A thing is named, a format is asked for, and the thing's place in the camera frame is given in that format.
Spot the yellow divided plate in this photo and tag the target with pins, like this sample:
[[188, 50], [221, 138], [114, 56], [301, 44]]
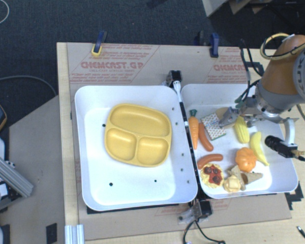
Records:
[[138, 133]]

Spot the orange sausage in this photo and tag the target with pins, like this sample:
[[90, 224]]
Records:
[[205, 138], [209, 159]]

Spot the thin black and white rod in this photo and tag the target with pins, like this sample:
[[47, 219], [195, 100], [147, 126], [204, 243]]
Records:
[[184, 116]]

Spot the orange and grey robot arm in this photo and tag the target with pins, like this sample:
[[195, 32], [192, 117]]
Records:
[[279, 70]]

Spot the yellow pizza with red topping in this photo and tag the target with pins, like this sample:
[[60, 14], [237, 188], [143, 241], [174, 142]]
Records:
[[212, 175]]

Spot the brown cardboard board red print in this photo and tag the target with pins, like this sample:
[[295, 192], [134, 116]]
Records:
[[147, 62]]

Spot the tan triangular biscuit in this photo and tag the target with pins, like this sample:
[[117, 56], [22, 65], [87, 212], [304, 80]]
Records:
[[254, 177]]

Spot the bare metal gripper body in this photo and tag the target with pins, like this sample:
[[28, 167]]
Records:
[[265, 110]]

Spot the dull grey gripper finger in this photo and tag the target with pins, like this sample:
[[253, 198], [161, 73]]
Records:
[[251, 122], [227, 117]]

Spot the orange pumpkin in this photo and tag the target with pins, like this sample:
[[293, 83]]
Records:
[[246, 159]]

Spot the white plastic tray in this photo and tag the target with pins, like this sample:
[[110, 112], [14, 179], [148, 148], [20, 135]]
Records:
[[132, 187], [279, 177]]

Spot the beige bread slice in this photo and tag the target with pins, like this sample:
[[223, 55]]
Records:
[[237, 171]]

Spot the orange carrot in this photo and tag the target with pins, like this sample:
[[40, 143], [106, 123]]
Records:
[[193, 131]]

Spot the yellow corn cob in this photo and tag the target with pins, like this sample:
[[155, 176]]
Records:
[[242, 132]]

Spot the black cylinder on white bracket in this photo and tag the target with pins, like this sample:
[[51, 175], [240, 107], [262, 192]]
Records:
[[278, 144]]

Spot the yellow banana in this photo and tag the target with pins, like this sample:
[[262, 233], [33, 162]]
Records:
[[257, 146]]

